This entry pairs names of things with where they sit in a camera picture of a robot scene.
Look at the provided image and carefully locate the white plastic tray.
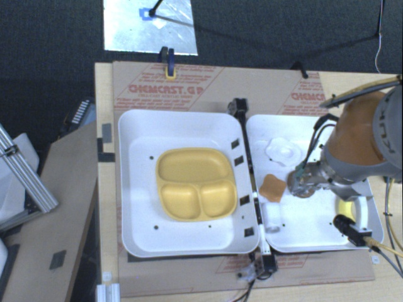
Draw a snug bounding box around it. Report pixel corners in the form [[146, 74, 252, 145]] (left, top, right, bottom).
[[245, 114, 385, 254], [118, 108, 261, 259]]

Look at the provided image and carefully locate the clear plastic bottle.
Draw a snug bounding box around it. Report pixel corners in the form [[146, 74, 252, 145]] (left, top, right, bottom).
[[263, 199, 283, 234]]

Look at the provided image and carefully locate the black cylinder on white bracket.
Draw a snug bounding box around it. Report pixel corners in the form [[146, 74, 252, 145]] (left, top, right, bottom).
[[332, 187, 375, 248]]

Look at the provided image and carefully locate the yellow divided plate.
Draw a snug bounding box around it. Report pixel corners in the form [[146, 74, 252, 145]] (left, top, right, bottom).
[[156, 147, 239, 223]]

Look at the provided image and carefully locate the orange bread slice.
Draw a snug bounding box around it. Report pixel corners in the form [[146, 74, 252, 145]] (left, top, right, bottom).
[[258, 174, 288, 204]]

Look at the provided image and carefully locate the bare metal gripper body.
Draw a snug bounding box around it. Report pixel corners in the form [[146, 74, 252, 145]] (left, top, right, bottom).
[[287, 161, 335, 197]]

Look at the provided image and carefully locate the black block with thin wires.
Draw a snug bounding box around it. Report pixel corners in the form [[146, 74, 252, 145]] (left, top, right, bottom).
[[227, 98, 251, 116], [251, 252, 279, 280]]

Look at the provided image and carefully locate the brown cardboard board red print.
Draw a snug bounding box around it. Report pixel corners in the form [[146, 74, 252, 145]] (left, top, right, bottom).
[[111, 60, 377, 298]]

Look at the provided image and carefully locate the thin black and white rod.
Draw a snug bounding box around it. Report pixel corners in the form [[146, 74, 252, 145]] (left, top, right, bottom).
[[235, 110, 272, 257]]

